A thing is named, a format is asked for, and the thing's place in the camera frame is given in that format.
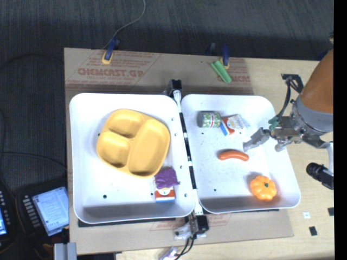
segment can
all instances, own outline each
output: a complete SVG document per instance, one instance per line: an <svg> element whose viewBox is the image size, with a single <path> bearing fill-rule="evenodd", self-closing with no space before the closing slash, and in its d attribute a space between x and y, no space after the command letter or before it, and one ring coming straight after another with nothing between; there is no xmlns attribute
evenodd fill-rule
<svg viewBox="0 0 347 260"><path fill-rule="evenodd" d="M218 112L199 112L197 125L200 128L218 128L221 125L221 115Z"/></svg>

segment tablet screen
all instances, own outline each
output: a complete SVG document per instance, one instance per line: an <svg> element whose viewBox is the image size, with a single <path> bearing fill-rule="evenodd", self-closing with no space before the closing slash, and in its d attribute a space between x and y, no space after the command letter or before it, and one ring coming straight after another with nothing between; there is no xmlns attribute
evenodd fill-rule
<svg viewBox="0 0 347 260"><path fill-rule="evenodd" d="M33 201L48 236L62 231L69 224L69 201L65 187L37 194Z"/></svg>
<svg viewBox="0 0 347 260"><path fill-rule="evenodd" d="M5 221L4 221L4 217L2 216L1 206L0 206L0 236L4 235L6 233L7 233L7 230L6 230L6 226L5 226Z"/></svg>

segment black wire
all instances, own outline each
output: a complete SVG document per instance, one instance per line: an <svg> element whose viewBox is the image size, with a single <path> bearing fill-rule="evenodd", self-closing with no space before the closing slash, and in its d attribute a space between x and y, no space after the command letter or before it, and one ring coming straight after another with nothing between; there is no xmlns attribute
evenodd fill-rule
<svg viewBox="0 0 347 260"><path fill-rule="evenodd" d="M300 93L300 89L299 89L299 86L293 81L293 80L290 80L291 81L291 87L296 90L297 93Z"/></svg>
<svg viewBox="0 0 347 260"><path fill-rule="evenodd" d="M4 149L4 144L5 144L5 119L0 109L0 162L1 162L2 152Z"/></svg>
<svg viewBox="0 0 347 260"><path fill-rule="evenodd" d="M47 158L45 156L41 156L41 155L36 155L36 154L31 154L31 153L23 153L23 152L10 152L10 151L3 151L2 152L3 155L8 155L8 156L20 156L20 157L32 157L32 158L36 158L36 159L42 159L48 162L51 162L55 165L58 165L62 168L64 168L66 170L66 166L63 165L62 163L53 160L51 158Z"/></svg>
<svg viewBox="0 0 347 260"><path fill-rule="evenodd" d="M191 243L190 243L189 249L188 249L187 251L185 251L185 250L187 249L187 247L188 247L188 244L189 244L189 240L190 240L190 239L191 239ZM182 252L181 252L180 254L177 255L177 257L175 258L175 260L179 259L182 255L185 255L186 253L188 253L188 252L191 250L193 244L194 244L194 238L189 237L189 238L187 239L187 242L186 242L186 244L185 244L185 246L184 246Z"/></svg>
<svg viewBox="0 0 347 260"><path fill-rule="evenodd" d="M286 109L287 106L288 106L289 100L290 100L290 98L291 98L291 79L287 79L287 80L286 80L286 84L287 84L286 99L285 99L285 101L284 101L282 110L276 115L277 118L282 117L282 115L283 115L285 109Z"/></svg>
<svg viewBox="0 0 347 260"><path fill-rule="evenodd" d="M191 239L191 243L190 243L189 249L188 249L186 252L181 253L181 255L185 255L185 254L187 254L187 253L188 253L188 252L191 250L191 248L193 247L193 244L194 244L194 238L193 238L193 239Z"/></svg>
<svg viewBox="0 0 347 260"><path fill-rule="evenodd" d="M61 60L60 58L56 57L56 56L53 56L53 55L50 55L50 54L40 54L40 53L25 53L25 54L22 54L22 55L19 55L19 56L15 56L13 58L10 58L9 60L6 60L1 66L0 66L0 70L5 68L5 66L7 66L8 64L12 63L12 62L15 62L17 60L21 60L21 59L24 59L26 57L45 57L45 58L50 58L50 59L55 59L57 61L59 61L61 64L64 65L64 61Z"/></svg>

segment wooden table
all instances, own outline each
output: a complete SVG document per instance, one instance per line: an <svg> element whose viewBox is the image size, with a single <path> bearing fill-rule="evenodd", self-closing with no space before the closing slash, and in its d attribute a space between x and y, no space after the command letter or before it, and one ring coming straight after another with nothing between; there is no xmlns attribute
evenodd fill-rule
<svg viewBox="0 0 347 260"><path fill-rule="evenodd" d="M124 260L158 259L170 246L177 247L180 252L184 242L174 241L172 225L161 223L78 226L73 210L70 99L82 92L160 93L169 80L180 79L183 95L260 95L270 100L278 112L286 94L281 73L299 74L305 84L318 64L316 61L230 58L228 73L233 81L224 84L210 66L218 60L213 56L116 51L113 64L105 66L101 64L102 54L101 50L65 49L70 241L76 243L79 255L121 251L117 259ZM332 141L333 133L322 139ZM221 216L227 220L224 226L207 231L207 238L196 240L182 259L334 259L334 216L328 212L334 207L333 191L306 173L306 166L311 162L329 166L327 152L305 143L291 144L287 150L301 191L299 205L277 213ZM160 226L163 230L151 230ZM311 235L311 227L315 227L317 235Z"/></svg>

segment blue clamp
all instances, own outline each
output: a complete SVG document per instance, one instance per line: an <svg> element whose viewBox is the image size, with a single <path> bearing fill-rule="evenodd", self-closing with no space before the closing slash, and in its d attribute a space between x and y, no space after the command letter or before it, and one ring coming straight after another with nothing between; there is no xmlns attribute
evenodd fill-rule
<svg viewBox="0 0 347 260"><path fill-rule="evenodd" d="M224 67L229 68L229 47L225 43L222 46L222 53L223 53L223 58L222 58L223 65Z"/></svg>
<svg viewBox="0 0 347 260"><path fill-rule="evenodd" d="M113 58L113 50L117 50L120 45L120 40L118 40L115 36L112 38L108 45L107 51L102 56L102 62L105 64L110 64Z"/></svg>

